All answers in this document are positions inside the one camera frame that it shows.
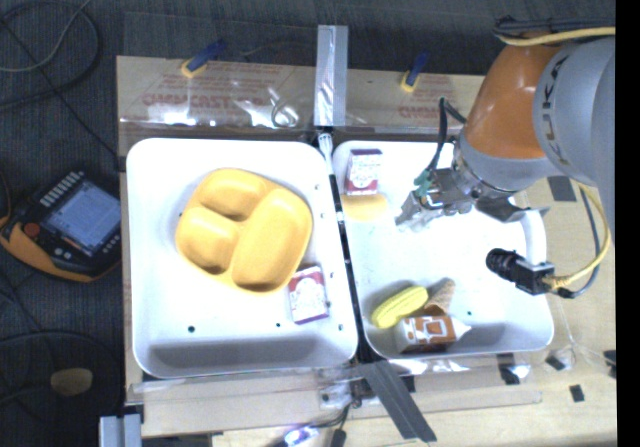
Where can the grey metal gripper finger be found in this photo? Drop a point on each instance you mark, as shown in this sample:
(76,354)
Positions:
(434,217)
(407,210)

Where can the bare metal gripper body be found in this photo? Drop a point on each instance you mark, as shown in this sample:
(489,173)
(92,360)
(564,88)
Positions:
(452,187)

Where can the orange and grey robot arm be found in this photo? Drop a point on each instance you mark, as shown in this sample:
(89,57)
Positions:
(505,105)

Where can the yellow bread roll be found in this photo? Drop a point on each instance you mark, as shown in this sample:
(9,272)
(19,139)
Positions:
(365,206)

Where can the white plastic tray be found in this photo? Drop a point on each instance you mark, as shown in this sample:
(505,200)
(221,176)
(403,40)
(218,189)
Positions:
(450,260)
(215,335)

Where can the red and white carton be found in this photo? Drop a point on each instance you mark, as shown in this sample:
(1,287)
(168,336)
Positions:
(307,295)
(364,172)

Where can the brown ice cream cone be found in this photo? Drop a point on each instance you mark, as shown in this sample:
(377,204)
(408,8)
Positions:
(442,296)

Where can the yellow corn cob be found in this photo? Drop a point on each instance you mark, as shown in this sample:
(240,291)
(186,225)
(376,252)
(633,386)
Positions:
(399,306)

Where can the yellow divided plate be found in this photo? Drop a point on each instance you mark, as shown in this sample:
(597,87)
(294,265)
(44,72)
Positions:
(250,230)

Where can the brown cardboard board red print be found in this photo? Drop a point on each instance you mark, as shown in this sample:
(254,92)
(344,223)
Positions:
(240,90)

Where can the tan oval object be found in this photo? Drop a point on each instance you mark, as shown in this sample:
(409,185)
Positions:
(71,381)

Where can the black cylinder on white bracket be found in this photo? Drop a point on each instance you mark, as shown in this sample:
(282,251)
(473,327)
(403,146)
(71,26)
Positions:
(522,270)

